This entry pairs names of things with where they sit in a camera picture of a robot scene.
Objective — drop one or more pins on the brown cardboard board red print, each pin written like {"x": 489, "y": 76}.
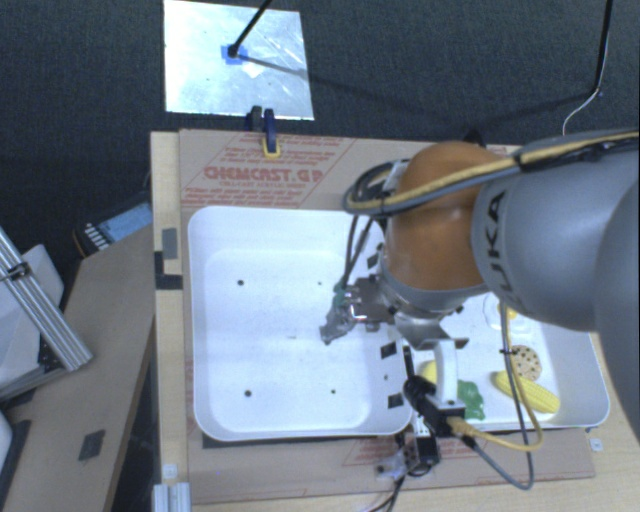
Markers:
{"x": 310, "y": 160}

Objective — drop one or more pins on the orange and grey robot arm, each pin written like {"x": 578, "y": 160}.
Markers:
{"x": 545, "y": 240}

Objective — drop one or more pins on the white and yellow fried egg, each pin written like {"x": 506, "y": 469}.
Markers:
{"x": 495, "y": 310}

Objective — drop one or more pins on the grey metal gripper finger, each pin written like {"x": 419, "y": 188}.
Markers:
{"x": 349, "y": 316}
{"x": 332, "y": 326}

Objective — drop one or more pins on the green leafy toy vegetable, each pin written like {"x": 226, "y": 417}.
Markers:
{"x": 472, "y": 400}

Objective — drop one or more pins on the black cylinder on white bracket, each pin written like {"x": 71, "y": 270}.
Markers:
{"x": 445, "y": 370}

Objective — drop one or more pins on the yellow banana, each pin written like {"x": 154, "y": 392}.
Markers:
{"x": 429, "y": 371}

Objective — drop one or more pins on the brown chocolate chip biscuit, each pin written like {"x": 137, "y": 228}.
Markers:
{"x": 527, "y": 361}

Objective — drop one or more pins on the white plastic tray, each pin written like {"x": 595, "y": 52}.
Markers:
{"x": 280, "y": 320}
{"x": 575, "y": 360}

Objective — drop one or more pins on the yellow corn cob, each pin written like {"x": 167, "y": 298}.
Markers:
{"x": 537, "y": 395}

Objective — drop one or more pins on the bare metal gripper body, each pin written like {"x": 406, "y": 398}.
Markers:
{"x": 372, "y": 300}

